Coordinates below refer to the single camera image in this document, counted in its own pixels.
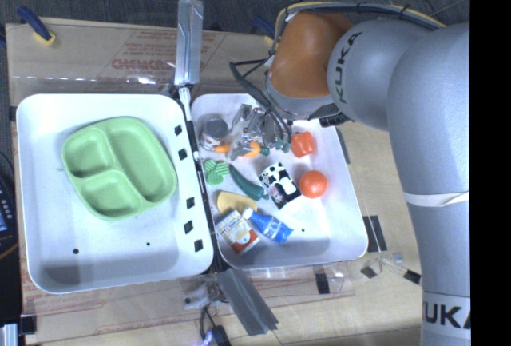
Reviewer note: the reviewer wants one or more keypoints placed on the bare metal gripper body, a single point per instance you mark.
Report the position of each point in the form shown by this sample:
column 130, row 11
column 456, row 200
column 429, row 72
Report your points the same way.
column 248, row 122

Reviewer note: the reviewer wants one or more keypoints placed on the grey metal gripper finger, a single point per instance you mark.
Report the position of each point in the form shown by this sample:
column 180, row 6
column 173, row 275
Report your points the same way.
column 238, row 150

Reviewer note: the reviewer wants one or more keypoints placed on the orange carrot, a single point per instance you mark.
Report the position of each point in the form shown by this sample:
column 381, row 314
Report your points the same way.
column 255, row 150

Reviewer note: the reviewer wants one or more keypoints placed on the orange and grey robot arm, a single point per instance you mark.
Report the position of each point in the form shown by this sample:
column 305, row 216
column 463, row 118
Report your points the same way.
column 427, row 104

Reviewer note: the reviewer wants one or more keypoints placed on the small can with grey lid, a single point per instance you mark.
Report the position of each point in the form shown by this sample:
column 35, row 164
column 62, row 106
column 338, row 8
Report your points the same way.
column 215, row 128

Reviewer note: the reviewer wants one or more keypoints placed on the light green grapes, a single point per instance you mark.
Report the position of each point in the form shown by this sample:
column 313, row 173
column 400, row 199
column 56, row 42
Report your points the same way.
column 215, row 172

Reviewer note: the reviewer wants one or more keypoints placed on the dark green cucumber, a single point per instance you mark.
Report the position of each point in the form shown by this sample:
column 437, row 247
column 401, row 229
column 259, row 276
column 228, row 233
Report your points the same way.
column 245, row 184

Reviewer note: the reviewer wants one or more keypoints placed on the yellow banana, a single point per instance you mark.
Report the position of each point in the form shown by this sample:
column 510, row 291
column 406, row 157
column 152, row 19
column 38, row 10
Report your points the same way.
column 233, row 201

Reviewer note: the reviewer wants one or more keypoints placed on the black and white cow carton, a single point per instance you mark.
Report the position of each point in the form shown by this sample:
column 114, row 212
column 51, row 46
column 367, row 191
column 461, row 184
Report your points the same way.
column 279, row 184

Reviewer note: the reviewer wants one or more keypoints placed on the orange bell pepper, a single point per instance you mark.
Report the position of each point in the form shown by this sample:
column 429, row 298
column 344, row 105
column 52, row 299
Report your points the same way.
column 302, row 144

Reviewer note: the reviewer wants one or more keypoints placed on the orange ball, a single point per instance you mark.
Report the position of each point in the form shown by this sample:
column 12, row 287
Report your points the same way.
column 313, row 184

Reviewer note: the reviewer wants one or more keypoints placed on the blue bottle with white cap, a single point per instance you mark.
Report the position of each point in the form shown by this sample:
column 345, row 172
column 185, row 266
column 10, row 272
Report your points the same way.
column 269, row 226

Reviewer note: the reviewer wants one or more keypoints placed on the yellow and red carton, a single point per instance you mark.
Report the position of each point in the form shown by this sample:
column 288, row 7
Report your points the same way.
column 237, row 232

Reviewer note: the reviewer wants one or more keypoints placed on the green divided plate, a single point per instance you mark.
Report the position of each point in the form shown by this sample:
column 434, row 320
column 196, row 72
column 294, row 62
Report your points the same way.
column 120, row 160

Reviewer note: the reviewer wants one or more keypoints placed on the white plastic tray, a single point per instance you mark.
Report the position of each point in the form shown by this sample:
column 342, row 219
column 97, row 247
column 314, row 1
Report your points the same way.
column 120, row 252
column 335, row 224

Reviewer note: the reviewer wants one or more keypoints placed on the brown cardboard board red print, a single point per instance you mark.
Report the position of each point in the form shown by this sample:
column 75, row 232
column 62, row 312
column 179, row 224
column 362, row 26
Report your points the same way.
column 120, row 52

